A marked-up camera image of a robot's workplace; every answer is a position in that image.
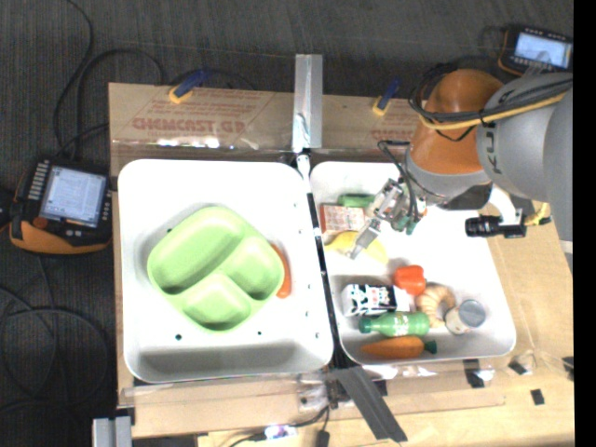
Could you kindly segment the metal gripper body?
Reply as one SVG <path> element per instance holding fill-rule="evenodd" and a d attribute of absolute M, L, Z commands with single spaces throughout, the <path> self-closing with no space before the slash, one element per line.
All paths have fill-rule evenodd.
<path fill-rule="evenodd" d="M 388 179 L 372 203 L 372 227 L 388 225 L 396 232 L 412 232 L 427 215 L 427 203 L 408 188 L 403 178 Z"/>

